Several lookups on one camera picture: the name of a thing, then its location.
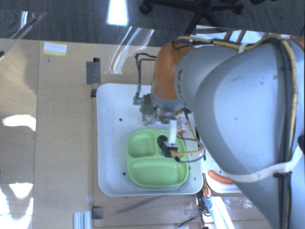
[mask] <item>zip tie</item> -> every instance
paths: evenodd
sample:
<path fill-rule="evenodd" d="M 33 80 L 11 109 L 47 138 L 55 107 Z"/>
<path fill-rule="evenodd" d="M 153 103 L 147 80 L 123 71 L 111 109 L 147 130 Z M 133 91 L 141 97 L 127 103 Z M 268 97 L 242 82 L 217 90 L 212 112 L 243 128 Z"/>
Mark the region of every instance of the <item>zip tie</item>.
<path fill-rule="evenodd" d="M 244 52 L 244 48 L 246 47 L 246 45 L 248 45 L 247 43 L 242 43 L 238 49 L 238 53 L 242 53 Z"/>
<path fill-rule="evenodd" d="M 300 146 L 297 146 L 294 150 L 292 159 L 288 162 L 278 163 L 264 169 L 261 169 L 257 172 L 248 174 L 248 175 L 233 175 L 224 171 L 224 173 L 233 181 L 236 182 L 243 182 L 243 183 L 251 183 L 263 180 L 268 177 L 274 176 L 277 173 L 289 173 L 291 172 L 301 157 L 303 156 L 303 151 L 301 150 Z"/>

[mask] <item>white tray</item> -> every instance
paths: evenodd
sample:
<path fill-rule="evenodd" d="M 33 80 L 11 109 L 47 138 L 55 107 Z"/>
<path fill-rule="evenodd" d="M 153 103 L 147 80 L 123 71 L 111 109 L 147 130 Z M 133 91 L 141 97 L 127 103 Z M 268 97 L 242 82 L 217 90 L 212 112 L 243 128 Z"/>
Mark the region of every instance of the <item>white tray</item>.
<path fill-rule="evenodd" d="M 200 162 L 190 163 L 187 181 L 181 186 L 171 188 L 146 188 L 132 182 L 128 176 L 126 162 L 126 144 L 129 135 L 145 128 L 168 129 L 168 125 L 157 122 L 153 125 L 142 124 L 140 106 L 133 105 L 137 86 L 131 84 L 107 83 L 97 91 L 97 127 L 98 127 L 98 179 L 100 188 L 110 196 L 195 194 L 203 186 Z M 151 91 L 143 85 L 141 96 Z M 183 137 L 192 138 L 191 131 Z M 194 141 L 185 141 L 186 149 L 196 150 Z M 199 155 L 189 155 L 189 160 Z"/>

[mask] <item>chair wheel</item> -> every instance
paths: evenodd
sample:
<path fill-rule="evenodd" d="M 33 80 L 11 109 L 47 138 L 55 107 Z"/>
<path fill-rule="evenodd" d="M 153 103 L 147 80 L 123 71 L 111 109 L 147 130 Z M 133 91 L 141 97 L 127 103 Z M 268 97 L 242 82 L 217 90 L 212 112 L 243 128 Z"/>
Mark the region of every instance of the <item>chair wheel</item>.
<path fill-rule="evenodd" d="M 242 14 L 243 10 L 244 10 L 244 8 L 236 8 L 236 9 L 233 9 L 233 13 L 240 15 L 240 14 Z"/>
<path fill-rule="evenodd" d="M 153 10 L 153 6 L 151 3 L 149 2 L 145 2 L 145 3 L 142 3 L 142 5 L 140 6 L 140 11 L 143 13 L 143 14 L 148 14 L 149 12 L 151 12 Z"/>

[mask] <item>green divided plate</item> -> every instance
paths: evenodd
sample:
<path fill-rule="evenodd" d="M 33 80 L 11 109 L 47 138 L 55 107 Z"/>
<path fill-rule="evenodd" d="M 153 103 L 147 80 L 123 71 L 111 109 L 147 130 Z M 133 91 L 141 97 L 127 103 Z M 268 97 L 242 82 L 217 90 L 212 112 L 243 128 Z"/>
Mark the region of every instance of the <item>green divided plate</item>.
<path fill-rule="evenodd" d="M 183 184 L 189 176 L 189 165 L 166 158 L 157 144 L 167 130 L 143 129 L 133 132 L 127 142 L 126 157 L 130 179 L 142 187 L 166 188 Z M 183 140 L 176 140 L 178 152 L 185 152 Z M 187 161 L 187 156 L 180 157 Z"/>

